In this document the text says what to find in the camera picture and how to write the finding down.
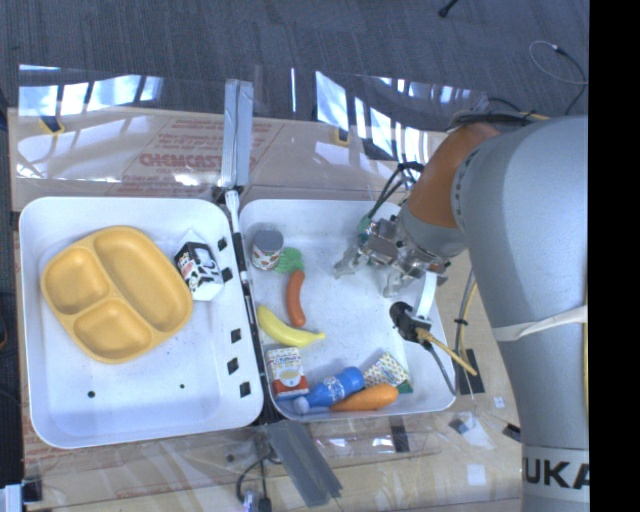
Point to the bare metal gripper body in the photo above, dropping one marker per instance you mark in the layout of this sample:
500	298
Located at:
387	245

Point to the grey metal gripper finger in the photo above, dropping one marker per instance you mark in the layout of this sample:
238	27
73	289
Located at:
349	262
395	282

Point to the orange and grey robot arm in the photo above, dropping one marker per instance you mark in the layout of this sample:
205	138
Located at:
520	240

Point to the white plastic tray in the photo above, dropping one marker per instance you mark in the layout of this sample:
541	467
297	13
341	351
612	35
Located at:
150	400
350	310

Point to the green broccoli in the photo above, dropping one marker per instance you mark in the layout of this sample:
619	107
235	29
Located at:
291	260

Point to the orange sausage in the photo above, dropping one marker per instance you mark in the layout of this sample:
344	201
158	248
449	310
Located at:
295	300

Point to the small can with fruit print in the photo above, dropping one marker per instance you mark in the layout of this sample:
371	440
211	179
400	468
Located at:
266	247

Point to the patterned yellow and green packet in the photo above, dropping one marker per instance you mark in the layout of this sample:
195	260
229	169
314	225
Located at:
386	371

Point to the yellow banana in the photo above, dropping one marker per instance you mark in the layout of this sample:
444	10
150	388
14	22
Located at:
282	331

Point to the orange carrot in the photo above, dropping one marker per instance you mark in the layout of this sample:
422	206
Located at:
367	398

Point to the blue bottle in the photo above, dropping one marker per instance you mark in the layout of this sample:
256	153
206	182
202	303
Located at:
332	389

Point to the orange and white carton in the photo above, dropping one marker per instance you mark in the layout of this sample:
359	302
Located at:
286	372

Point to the brown cardboard board red print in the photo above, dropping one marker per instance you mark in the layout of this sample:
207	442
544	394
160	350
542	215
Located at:
300	145

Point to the black and white milk carton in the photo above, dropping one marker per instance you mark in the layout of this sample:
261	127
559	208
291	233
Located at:
199	270

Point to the yellow divided plate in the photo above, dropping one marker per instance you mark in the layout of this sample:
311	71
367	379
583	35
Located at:
117	292

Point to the black cylinder on white bracket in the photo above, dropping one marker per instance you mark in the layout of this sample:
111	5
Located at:
407	320

